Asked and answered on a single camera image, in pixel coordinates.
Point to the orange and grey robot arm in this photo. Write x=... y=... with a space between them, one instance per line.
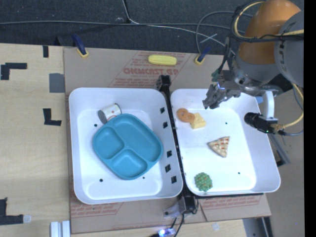
x=269 y=33

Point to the yellow cheese block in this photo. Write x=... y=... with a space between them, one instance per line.
x=198 y=121

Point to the brown cardboard board red print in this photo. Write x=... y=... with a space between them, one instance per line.
x=103 y=68

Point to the blue divided plate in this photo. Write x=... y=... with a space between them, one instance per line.
x=127 y=146

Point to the white plastic tray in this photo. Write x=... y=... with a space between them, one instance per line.
x=237 y=167
x=84 y=171

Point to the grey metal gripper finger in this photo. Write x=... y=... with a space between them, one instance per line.
x=207 y=100
x=215 y=102

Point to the orange pretzel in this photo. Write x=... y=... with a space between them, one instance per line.
x=184 y=115

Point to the small white can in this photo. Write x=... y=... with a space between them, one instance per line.
x=111 y=111

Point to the black cylinder on white bracket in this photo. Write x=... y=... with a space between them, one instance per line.
x=261 y=117

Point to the yellow corn cob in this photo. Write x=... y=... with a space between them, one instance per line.
x=162 y=60

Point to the pizza slice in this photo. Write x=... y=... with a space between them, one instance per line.
x=220 y=146

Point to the green grapes bunch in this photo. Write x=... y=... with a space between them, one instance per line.
x=203 y=181

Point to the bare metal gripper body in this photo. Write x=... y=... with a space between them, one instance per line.
x=228 y=84

